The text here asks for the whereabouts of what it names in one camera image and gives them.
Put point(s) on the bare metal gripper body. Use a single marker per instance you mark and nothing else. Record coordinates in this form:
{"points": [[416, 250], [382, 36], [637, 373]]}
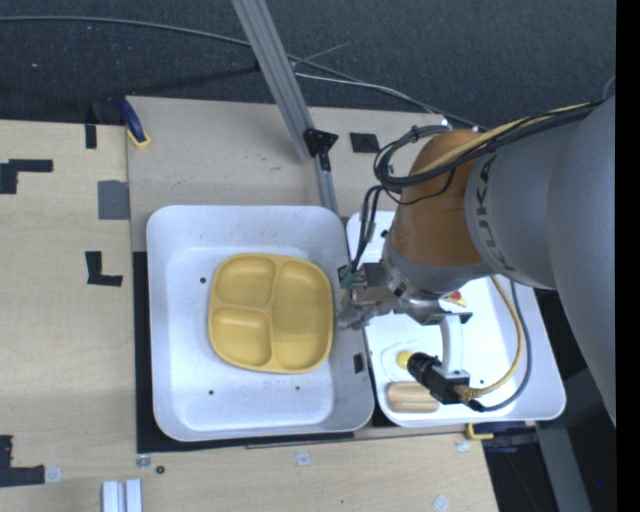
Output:
{"points": [[377, 287]]}

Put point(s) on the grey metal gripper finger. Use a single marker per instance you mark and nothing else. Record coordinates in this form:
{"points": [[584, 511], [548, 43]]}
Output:
{"points": [[367, 315], [347, 314]]}

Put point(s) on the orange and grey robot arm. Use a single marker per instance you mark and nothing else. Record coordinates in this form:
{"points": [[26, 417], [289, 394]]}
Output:
{"points": [[525, 210]]}

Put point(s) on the white and yellow fried egg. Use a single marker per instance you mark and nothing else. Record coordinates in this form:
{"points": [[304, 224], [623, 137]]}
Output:
{"points": [[392, 356]]}

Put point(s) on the yellow divided plate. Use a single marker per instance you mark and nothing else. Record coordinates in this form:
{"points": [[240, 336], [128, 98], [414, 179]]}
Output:
{"points": [[272, 312]]}

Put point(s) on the red and yellow pizza slice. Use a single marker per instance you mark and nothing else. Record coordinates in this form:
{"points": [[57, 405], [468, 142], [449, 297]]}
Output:
{"points": [[457, 299]]}

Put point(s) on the tan bread bun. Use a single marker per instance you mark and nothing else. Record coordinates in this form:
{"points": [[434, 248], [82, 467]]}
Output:
{"points": [[410, 398]]}

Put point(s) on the white plastic tray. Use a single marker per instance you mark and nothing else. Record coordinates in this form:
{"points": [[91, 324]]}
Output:
{"points": [[490, 350], [250, 400]]}

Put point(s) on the pale wood board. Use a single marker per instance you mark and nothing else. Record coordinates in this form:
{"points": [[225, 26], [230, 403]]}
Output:
{"points": [[225, 160]]}

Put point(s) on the black cylinder on white bracket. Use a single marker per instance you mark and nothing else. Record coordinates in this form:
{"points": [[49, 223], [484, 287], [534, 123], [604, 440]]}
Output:
{"points": [[452, 345]]}

